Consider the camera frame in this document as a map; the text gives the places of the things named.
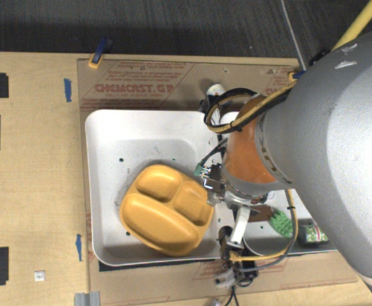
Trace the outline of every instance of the green scrub brush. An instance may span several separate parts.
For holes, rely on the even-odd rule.
[[[292,221],[282,211],[274,212],[274,215],[269,219],[271,226],[276,232],[285,238],[292,238],[294,228],[292,227]]]

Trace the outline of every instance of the dark gray carpet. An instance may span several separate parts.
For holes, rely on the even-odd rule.
[[[285,0],[305,61],[369,0]],[[297,57],[280,0],[0,0],[0,51]]]

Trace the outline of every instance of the yellow cable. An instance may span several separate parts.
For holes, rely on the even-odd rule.
[[[287,190],[288,191],[288,198],[292,204],[292,206],[294,206],[294,198],[292,196],[292,192],[290,189]],[[292,239],[295,241],[297,236],[298,236],[298,218],[297,218],[297,214],[296,214],[296,209],[293,208],[292,209],[293,211],[293,214],[294,214],[294,221],[295,221],[295,232],[294,232],[294,235],[292,237]],[[274,254],[270,254],[270,255],[263,255],[263,256],[240,256],[238,255],[238,253],[234,252],[234,251],[230,251],[230,261],[231,262],[243,262],[243,261],[262,261],[262,260],[265,260],[265,259],[271,259],[271,258],[277,258],[277,257],[280,257],[282,255],[284,255],[284,253],[288,250],[288,246],[290,245],[290,243],[280,252],[277,252],[277,253],[274,253]]]
[[[265,106],[266,104],[268,104],[269,102],[271,102],[273,99],[277,98],[278,96],[282,95],[283,93],[285,93],[286,91],[289,91],[296,83],[296,80],[293,80],[292,82],[290,82],[287,86],[284,86],[282,87],[281,89],[277,90],[276,92],[273,92],[272,94],[270,94],[269,96],[267,96],[264,100],[262,100],[261,102],[259,102],[259,104],[257,104],[256,106],[254,106],[251,110],[249,110],[247,113],[245,113],[241,118],[238,118],[234,121],[232,121],[231,123],[229,124],[226,124],[224,126],[221,126],[221,127],[213,127],[211,126],[210,122],[211,122],[211,115],[214,113],[214,111],[216,110],[215,108],[212,108],[211,110],[209,110],[209,113],[207,115],[207,118],[205,120],[205,124],[207,125],[207,127],[211,130],[211,131],[214,131],[215,133],[217,134],[222,134],[224,133],[225,131],[233,128],[233,127],[238,127],[239,124],[241,124],[243,121],[245,121],[247,118],[251,117],[255,112],[257,112],[259,109],[261,109],[263,106]],[[224,99],[221,103],[226,103],[227,101],[231,100],[231,99],[235,99],[235,98],[238,98],[240,96],[230,96],[229,98],[227,99]]]
[[[332,50],[335,50],[338,47],[348,43],[349,41],[354,40],[365,26],[372,19],[372,0],[370,0],[367,5],[360,12],[359,16],[353,21],[352,25],[348,28],[346,33],[341,37],[341,39],[336,43]]]

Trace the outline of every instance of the yellow pole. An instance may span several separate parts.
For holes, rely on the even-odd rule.
[[[336,48],[358,37],[358,35],[361,33],[361,31],[365,28],[365,26],[369,23],[371,19],[372,0],[370,0],[368,4],[364,7],[364,9],[360,12],[359,16],[357,16],[357,18],[353,21],[352,25],[350,25],[346,33],[336,43],[332,50],[335,50]]]

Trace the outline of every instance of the yellow plate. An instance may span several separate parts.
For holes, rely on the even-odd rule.
[[[147,246],[178,257],[198,247],[213,212],[200,184],[159,164],[147,167],[135,179],[119,216],[125,229]]]

